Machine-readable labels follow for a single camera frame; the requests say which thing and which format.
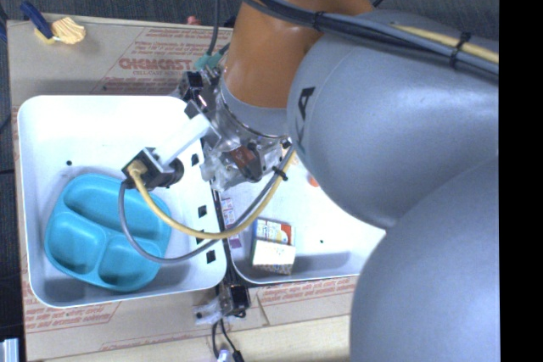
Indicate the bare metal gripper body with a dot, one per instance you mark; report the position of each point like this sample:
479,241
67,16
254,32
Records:
250,154

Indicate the small purple packet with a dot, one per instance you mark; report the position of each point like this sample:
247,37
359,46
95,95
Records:
235,242

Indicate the white and orange carton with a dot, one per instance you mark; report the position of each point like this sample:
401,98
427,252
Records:
273,254

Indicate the small orange toy piece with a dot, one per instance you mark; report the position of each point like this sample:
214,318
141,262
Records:
313,181

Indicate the brown cardboard board red print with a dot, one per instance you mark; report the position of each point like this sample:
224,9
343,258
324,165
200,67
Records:
127,55

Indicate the white plastic tray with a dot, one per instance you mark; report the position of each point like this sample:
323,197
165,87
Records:
106,127
322,254

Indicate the small white printed packet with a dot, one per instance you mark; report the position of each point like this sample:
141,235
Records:
228,211

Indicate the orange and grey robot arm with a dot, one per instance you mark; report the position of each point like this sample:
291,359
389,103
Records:
382,140

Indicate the blue divided plate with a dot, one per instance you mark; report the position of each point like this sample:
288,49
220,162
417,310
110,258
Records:
97,237

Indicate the black cylinder on white bracket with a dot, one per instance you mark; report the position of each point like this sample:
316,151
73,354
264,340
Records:
152,169

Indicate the thin black and white rod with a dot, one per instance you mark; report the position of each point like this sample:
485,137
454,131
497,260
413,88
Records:
225,254

